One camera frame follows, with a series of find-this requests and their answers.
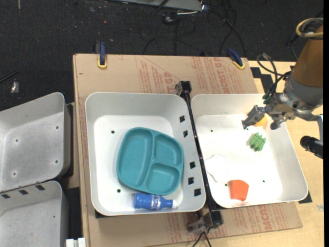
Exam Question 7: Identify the white toy fried egg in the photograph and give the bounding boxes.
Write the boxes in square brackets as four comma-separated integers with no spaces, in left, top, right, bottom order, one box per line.
[204,154,230,183]

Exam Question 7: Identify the brown cardboard board red print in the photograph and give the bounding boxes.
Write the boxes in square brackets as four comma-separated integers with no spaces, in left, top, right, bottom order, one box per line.
[72,53,303,247]

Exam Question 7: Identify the black cylinder on white bracket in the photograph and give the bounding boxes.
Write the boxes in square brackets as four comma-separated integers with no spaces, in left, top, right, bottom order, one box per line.
[295,109,324,160]

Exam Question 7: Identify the orange toy cup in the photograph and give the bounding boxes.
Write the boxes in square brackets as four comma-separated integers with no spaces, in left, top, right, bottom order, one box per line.
[229,179,250,202]

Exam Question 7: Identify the blue plastic bottle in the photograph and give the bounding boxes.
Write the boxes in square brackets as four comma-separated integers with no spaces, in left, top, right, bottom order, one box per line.
[133,192,178,212]

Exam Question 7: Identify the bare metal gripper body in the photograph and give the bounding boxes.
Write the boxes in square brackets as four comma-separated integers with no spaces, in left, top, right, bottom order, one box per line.
[264,92,297,121]

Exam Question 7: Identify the black block with thin wires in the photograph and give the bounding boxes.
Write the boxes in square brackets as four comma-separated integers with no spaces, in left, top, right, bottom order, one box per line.
[175,80,193,96]
[187,210,224,236]

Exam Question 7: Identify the green toy broccoli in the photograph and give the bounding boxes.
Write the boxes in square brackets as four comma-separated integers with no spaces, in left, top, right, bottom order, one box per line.
[249,132,267,152]

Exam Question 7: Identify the teal divided plate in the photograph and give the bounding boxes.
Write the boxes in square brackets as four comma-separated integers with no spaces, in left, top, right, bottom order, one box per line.
[116,127,185,196]

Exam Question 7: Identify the yellow orange toy fruit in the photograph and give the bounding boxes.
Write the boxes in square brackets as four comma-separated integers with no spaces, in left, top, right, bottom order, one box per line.
[252,114,268,128]

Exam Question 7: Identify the white plastic tray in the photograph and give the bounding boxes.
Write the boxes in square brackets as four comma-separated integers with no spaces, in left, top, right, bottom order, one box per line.
[0,92,72,193]
[85,91,207,217]
[0,180,70,247]
[190,93,309,209]

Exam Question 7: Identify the black computer mouse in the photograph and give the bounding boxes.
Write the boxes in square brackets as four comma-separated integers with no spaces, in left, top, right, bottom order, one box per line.
[162,11,180,25]

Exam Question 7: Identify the thin black rod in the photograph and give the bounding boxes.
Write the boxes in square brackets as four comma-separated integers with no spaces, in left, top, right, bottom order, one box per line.
[179,90,215,216]

